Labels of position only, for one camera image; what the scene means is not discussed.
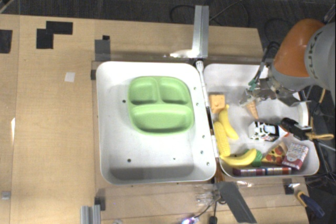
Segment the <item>white tray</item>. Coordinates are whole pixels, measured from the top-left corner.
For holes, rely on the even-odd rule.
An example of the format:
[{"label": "white tray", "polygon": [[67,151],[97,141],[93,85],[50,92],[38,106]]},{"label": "white tray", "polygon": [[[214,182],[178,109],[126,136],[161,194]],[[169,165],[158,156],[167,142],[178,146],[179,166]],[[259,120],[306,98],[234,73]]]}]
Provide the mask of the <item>white tray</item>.
[{"label": "white tray", "polygon": [[[239,106],[239,100],[242,98],[248,82],[254,77],[258,70],[258,66],[252,65],[226,65],[211,64],[204,70],[204,79],[206,83],[207,93],[220,92],[225,95],[226,102],[230,105],[229,121],[232,127],[239,135],[239,140],[229,139],[231,153],[242,154],[246,149],[255,148],[266,154],[273,148],[280,139],[274,143],[251,140],[248,137],[248,127],[255,121],[246,108]],[[261,77],[265,77],[267,69],[265,68]],[[306,104],[290,108],[279,100],[266,100],[257,106],[259,120],[267,123],[276,124],[282,118],[288,117],[296,120],[301,125],[308,125],[308,108]],[[213,115],[213,121],[217,120],[218,115]],[[303,163],[300,171],[292,170],[292,176],[313,175],[319,169],[319,159],[314,144],[311,141],[299,141],[292,135],[281,138],[284,143],[289,146],[292,142],[306,145],[309,148],[308,155]],[[221,162],[223,171],[231,176],[232,168],[226,163]]]},{"label": "white tray", "polygon": [[[128,114],[130,82],[168,76],[187,85],[195,123],[172,135],[138,133]],[[100,166],[112,184],[205,181],[216,171],[215,155],[197,70],[185,63],[105,62],[97,69]]]}]

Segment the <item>green divided plate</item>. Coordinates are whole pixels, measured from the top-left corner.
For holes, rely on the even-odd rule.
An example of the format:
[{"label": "green divided plate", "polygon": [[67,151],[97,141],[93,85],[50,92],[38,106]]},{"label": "green divided plate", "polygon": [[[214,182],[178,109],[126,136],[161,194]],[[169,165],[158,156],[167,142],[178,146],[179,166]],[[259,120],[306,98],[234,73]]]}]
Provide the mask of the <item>green divided plate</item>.
[{"label": "green divided plate", "polygon": [[144,134],[185,132],[194,124],[187,85],[172,77],[138,77],[128,90],[133,127]]}]

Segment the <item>toy banana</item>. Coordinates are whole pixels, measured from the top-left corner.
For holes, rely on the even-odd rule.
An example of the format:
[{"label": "toy banana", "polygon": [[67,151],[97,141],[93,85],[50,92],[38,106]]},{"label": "toy banana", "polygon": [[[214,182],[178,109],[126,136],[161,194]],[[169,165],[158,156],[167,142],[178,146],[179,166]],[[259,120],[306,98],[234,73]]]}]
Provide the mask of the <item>toy banana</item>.
[{"label": "toy banana", "polygon": [[227,140],[223,125],[218,121],[214,123],[214,132],[217,140],[219,157],[222,158],[230,156],[229,141]]},{"label": "toy banana", "polygon": [[257,150],[252,148],[239,157],[221,157],[231,167],[242,167],[250,165],[257,156]]},{"label": "toy banana", "polygon": [[218,120],[224,126],[226,135],[230,137],[231,139],[237,140],[239,139],[239,136],[236,133],[235,129],[233,129],[230,124],[229,117],[228,117],[228,108],[229,108],[229,105],[228,104],[225,105],[225,109],[223,109],[218,115]]}]

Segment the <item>wooden surface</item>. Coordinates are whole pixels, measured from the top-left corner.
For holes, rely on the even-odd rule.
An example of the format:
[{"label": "wooden surface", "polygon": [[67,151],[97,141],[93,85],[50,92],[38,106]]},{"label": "wooden surface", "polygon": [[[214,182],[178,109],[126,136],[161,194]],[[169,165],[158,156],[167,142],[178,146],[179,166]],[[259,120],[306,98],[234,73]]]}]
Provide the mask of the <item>wooden surface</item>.
[{"label": "wooden surface", "polygon": [[[13,133],[12,120],[16,110],[16,85],[19,50],[18,16],[3,15],[1,30],[12,30],[12,46],[9,54],[0,54],[0,193],[10,191],[12,185]],[[9,222],[10,200],[0,200],[0,223]]]},{"label": "wooden surface", "polygon": [[[36,29],[45,28],[47,20],[73,22],[73,35],[55,35],[53,50],[37,50]],[[8,17],[0,15],[0,29],[4,28],[4,21],[8,21]],[[19,25],[19,51],[13,50],[9,55],[18,57],[10,222],[76,224],[80,222],[80,207],[92,206],[96,194],[90,80],[95,39],[109,35],[112,51],[116,52],[168,54],[191,48],[193,27],[31,16],[20,16]],[[257,30],[210,27],[209,53],[260,58]],[[67,72],[76,73],[74,82],[65,82]],[[304,208],[294,196],[284,195],[281,183],[277,186],[263,189],[262,195],[241,189],[258,222],[307,223]],[[173,224],[203,208],[197,205],[195,193],[189,191],[188,186],[182,186],[184,196],[182,192],[174,195],[169,189],[164,192],[165,188],[160,195],[156,192],[142,195],[144,187],[136,191],[137,202],[131,204],[132,196],[126,195],[131,187],[128,190],[109,187],[107,191],[112,189],[109,197],[114,202],[118,198],[120,208],[131,205],[130,210],[142,216],[131,218],[126,209],[105,216],[121,216],[126,224]],[[306,191],[304,184],[300,187]],[[178,200],[184,204],[190,202],[185,211],[178,208]],[[275,212],[284,221],[275,218]],[[218,216],[219,223],[235,223],[227,206],[218,209]]]}]

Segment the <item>small box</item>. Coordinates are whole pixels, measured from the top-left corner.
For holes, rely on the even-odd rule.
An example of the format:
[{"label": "small box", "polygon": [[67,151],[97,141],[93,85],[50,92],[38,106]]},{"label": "small box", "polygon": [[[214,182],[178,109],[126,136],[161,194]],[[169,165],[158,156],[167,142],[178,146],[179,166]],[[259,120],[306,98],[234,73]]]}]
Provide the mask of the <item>small box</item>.
[{"label": "small box", "polygon": [[260,121],[251,123],[248,128],[248,136],[254,140],[273,142],[287,132],[278,125],[268,124]]},{"label": "small box", "polygon": [[282,161],[282,165],[286,165],[296,170],[300,170],[307,154],[307,146],[291,143],[288,152],[286,153],[286,156]]},{"label": "small box", "polygon": [[291,167],[266,167],[266,175],[290,175]]},{"label": "small box", "polygon": [[209,102],[211,112],[214,114],[219,113],[225,108],[225,96],[223,94],[210,94]]},{"label": "small box", "polygon": [[235,176],[265,176],[266,169],[265,168],[233,168],[232,173]]}]

